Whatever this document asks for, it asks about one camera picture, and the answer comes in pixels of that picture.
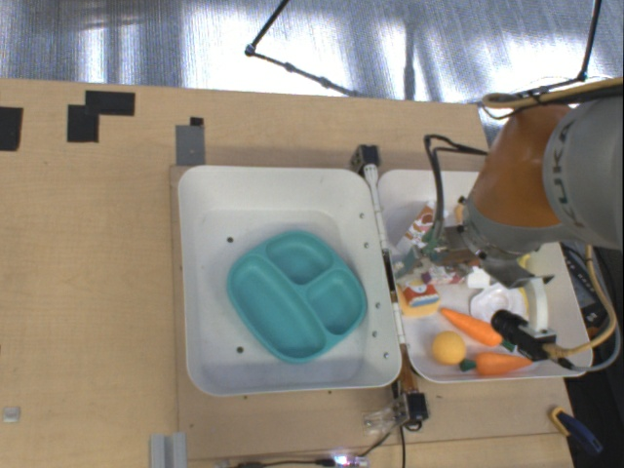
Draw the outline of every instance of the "teal plate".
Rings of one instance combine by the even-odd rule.
[[[227,277],[239,317],[273,355],[305,363],[364,319],[358,278],[321,239],[302,231],[275,236],[244,254]]]

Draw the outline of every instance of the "tan cable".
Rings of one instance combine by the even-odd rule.
[[[587,271],[589,272],[589,278],[592,281],[592,286],[594,287],[598,298],[600,299],[601,303],[604,306],[604,309],[606,310],[608,325],[606,326],[604,331],[602,331],[593,340],[574,348],[563,348],[556,343],[544,344],[542,348],[546,351],[546,353],[548,353],[551,359],[560,359],[573,354],[584,352],[585,350],[596,348],[601,343],[604,343],[617,328],[617,316],[615,314],[615,310],[613,309],[613,305],[609,301],[608,297],[603,291],[603,288],[601,287],[600,282],[598,281],[598,278],[596,277],[596,269],[594,267],[593,261],[593,251],[594,249],[589,245],[585,248],[585,264],[587,265]]]
[[[565,90],[557,90],[546,94],[537,95],[535,97],[517,98],[513,94],[487,94],[482,99],[485,107],[490,109],[520,109],[523,107],[532,107],[540,102],[547,103],[559,98],[567,98],[588,92],[595,92],[602,89],[617,87],[623,84],[622,77],[611,78],[600,82],[584,83],[578,87],[572,87]]]

